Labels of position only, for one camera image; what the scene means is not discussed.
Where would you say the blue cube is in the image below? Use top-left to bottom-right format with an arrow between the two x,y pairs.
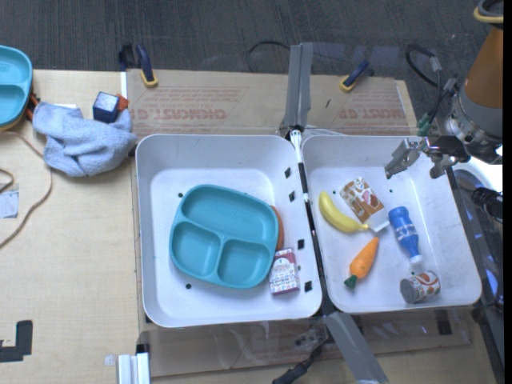
92,90 -> 120,124

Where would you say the small white and orange can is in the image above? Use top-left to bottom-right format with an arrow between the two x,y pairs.
399,270 -> 442,305

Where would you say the blue bottle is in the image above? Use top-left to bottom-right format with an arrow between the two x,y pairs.
387,206 -> 424,266

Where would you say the orange carrot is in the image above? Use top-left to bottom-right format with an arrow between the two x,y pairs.
343,236 -> 381,290

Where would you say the brown cardboard board, red print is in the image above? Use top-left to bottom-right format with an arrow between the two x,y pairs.
125,68 -> 474,378

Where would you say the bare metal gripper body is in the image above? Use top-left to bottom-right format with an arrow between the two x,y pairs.
422,109 -> 504,165

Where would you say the small pink and white carton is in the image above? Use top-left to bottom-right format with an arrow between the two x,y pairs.
268,247 -> 302,297

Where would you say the brown and white carton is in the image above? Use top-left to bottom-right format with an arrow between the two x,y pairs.
338,175 -> 390,233

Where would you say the white plastic tray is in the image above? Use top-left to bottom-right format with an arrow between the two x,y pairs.
300,134 -> 483,316
134,133 -> 324,330

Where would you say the light blue cloth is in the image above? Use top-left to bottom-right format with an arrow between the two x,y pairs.
32,102 -> 138,178

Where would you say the teal divided plate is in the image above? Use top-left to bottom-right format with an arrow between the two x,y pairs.
168,184 -> 280,290
0,44 -> 34,128

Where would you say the orange brown flat disc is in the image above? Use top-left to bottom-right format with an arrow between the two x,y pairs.
269,205 -> 286,252

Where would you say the yellow banana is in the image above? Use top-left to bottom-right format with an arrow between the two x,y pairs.
318,190 -> 370,234

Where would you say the black cylinder on white bracket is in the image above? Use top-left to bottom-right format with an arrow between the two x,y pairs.
454,145 -> 504,223

